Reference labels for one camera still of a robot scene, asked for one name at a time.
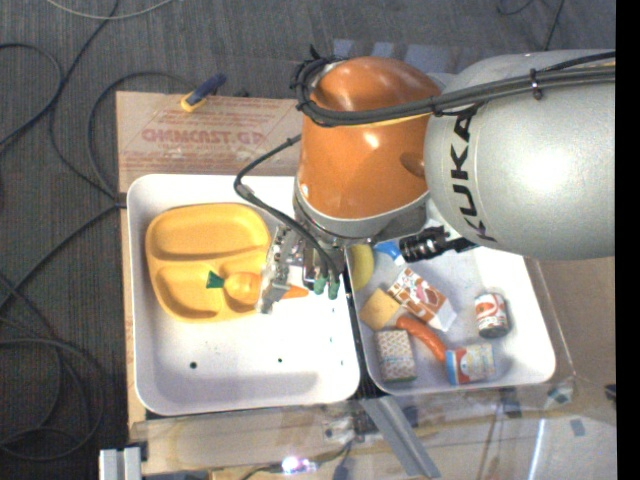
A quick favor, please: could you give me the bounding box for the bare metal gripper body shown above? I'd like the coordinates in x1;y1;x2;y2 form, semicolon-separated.
267;223;347;290

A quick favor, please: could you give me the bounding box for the yellow round toy fruit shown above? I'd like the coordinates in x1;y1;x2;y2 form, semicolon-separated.
348;243;376;292

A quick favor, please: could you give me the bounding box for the white plastic tray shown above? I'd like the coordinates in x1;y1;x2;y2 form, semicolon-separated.
344;240;558;397
126;172;362;417

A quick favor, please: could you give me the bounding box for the brown cardboard board red print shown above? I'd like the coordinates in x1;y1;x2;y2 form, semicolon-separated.
115;91;576;432

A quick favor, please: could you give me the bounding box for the black cylinder on white bracket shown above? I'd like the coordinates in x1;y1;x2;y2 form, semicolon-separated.
398;225;477;264

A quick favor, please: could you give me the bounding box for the red and white can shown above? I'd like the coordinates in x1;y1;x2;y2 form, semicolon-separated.
473;292;511;340

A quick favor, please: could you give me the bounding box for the orange toy sausage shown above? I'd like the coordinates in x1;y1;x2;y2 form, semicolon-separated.
395;314;448;364

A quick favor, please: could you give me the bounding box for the orange carrot with green top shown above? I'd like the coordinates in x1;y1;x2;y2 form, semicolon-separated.
205;269;310;307

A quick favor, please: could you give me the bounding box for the orange and white carton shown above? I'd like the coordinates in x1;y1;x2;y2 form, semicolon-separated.
386;267;458;333

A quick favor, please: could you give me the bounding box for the red white packet blue end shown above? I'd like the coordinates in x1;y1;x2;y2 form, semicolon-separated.
443;342;498;387

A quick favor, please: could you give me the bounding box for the yellow square toy bread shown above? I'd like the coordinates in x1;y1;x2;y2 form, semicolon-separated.
358;287;402;332

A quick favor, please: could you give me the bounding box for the clear bottle with blue cap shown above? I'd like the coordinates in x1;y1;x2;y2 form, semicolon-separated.
372;240;409;294

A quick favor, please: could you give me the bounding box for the yellow divided plate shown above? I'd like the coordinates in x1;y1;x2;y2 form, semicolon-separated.
144;202;274;324

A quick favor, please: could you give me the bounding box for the small patterned beige carton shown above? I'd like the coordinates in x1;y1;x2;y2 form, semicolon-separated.
374;329;418;384

